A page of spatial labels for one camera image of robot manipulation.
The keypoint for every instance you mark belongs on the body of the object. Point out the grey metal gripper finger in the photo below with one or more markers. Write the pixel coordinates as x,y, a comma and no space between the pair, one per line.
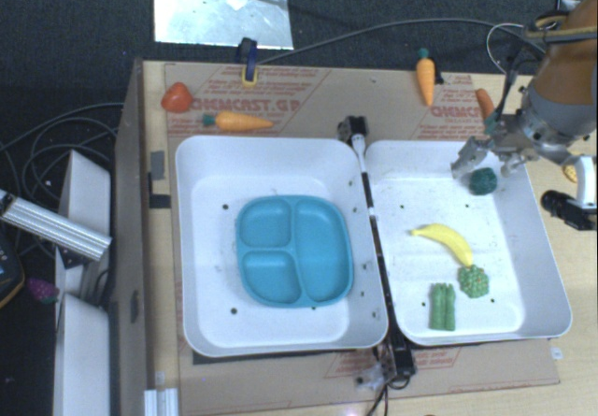
513,164
469,156

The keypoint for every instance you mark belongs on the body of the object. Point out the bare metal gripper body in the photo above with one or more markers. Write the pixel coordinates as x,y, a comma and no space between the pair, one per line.
518,139

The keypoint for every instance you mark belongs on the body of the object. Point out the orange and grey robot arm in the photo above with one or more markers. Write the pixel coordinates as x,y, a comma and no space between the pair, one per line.
567,77

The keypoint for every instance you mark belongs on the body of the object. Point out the dark green broccoli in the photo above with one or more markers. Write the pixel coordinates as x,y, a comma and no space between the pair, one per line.
482,181

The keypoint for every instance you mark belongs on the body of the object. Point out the orange sausage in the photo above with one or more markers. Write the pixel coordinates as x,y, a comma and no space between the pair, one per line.
485,103

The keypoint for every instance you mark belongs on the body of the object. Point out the yellow toy food piece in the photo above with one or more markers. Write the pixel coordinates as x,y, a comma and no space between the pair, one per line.
569,172

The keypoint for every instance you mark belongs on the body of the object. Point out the white plastic tray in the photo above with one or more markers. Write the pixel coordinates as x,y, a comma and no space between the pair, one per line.
210,264
420,199

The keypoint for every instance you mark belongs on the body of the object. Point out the yellow banana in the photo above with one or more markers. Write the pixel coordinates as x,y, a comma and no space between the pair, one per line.
446,236

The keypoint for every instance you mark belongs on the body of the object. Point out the orange carrot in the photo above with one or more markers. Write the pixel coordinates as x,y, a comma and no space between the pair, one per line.
240,121
425,77

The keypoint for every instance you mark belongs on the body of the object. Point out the brown cardboard board red print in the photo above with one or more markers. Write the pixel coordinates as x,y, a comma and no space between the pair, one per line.
383,96

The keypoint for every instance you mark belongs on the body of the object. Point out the thin black and white rod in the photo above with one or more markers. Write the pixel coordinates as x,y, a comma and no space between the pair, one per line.
372,213

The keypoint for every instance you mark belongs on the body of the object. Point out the green grapes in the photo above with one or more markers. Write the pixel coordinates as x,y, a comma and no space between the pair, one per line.
474,282

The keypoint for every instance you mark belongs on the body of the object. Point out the green asparagus bunch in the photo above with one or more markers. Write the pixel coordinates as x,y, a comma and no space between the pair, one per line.
442,309

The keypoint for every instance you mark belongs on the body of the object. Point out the blue divided plate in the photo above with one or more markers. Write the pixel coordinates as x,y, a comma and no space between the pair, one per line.
294,250

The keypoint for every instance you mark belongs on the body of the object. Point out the purple grapes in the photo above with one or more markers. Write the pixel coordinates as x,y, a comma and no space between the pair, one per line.
41,290

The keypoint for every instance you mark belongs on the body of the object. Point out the black cylinder on white bracket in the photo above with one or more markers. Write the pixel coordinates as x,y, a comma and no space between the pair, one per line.
567,208

